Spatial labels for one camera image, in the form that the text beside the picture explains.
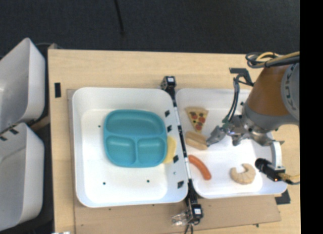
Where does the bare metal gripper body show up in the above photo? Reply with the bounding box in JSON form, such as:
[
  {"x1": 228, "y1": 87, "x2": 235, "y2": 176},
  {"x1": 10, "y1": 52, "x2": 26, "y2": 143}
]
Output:
[{"x1": 223, "y1": 115, "x2": 276, "y2": 147}]

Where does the white plastic tray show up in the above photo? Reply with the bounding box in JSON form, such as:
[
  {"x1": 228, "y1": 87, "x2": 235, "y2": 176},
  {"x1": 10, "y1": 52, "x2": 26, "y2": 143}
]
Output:
[
  {"x1": 72, "y1": 87, "x2": 189, "y2": 208},
  {"x1": 175, "y1": 88, "x2": 289, "y2": 200}
]

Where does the toy hot dog bun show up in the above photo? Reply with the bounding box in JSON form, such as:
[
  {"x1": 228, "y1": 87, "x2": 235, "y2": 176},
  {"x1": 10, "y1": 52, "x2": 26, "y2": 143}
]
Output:
[{"x1": 184, "y1": 130, "x2": 209, "y2": 151}]

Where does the toy pizza slice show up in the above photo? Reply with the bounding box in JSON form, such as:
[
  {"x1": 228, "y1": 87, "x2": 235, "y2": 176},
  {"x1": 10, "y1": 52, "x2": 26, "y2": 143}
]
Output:
[{"x1": 184, "y1": 106, "x2": 209, "y2": 134}]

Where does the thin black and white rod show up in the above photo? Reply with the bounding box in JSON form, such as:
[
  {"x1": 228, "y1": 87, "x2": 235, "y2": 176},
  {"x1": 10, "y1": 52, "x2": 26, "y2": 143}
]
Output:
[{"x1": 168, "y1": 86, "x2": 200, "y2": 207}]

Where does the beige toy croissant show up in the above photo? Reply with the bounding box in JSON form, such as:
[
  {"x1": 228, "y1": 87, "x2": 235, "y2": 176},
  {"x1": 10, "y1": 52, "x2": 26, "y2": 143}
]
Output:
[{"x1": 229, "y1": 162, "x2": 257, "y2": 186}]

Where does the orange toy sausage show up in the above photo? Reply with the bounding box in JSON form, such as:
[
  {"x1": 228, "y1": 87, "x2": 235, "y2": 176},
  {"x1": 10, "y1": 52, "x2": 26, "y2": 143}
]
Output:
[{"x1": 188, "y1": 154, "x2": 212, "y2": 181}]

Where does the yellow flat round slice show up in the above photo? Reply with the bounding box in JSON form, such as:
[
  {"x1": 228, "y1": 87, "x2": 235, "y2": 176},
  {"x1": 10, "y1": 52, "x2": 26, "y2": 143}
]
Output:
[{"x1": 163, "y1": 136, "x2": 177, "y2": 164}]

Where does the blue divided plate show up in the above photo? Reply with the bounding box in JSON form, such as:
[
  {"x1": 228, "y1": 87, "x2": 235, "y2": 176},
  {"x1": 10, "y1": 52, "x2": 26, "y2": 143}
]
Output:
[{"x1": 102, "y1": 109, "x2": 168, "y2": 168}]

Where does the black cylinder on white bracket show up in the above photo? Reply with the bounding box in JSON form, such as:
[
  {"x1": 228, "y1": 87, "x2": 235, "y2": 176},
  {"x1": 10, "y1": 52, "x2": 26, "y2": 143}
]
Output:
[{"x1": 254, "y1": 139, "x2": 287, "y2": 182}]

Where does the black block with thin wires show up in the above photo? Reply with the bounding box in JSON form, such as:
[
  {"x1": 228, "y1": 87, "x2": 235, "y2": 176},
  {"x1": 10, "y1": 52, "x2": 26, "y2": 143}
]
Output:
[
  {"x1": 160, "y1": 75, "x2": 177, "y2": 90},
  {"x1": 189, "y1": 203, "x2": 204, "y2": 220}
]

